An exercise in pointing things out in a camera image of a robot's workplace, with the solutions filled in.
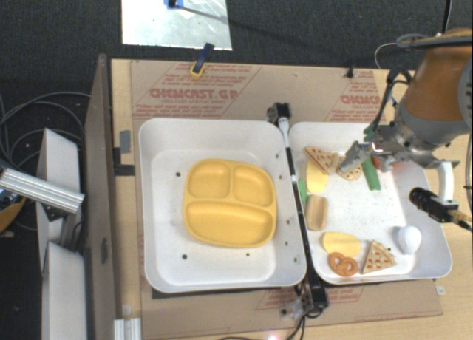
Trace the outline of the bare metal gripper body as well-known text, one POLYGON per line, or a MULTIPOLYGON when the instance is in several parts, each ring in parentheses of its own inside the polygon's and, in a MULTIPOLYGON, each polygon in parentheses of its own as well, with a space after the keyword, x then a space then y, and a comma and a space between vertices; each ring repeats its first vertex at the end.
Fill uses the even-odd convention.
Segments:
POLYGON ((375 153, 395 161, 439 164, 433 152, 446 143, 446 127, 440 123, 391 123, 372 125, 375 153))

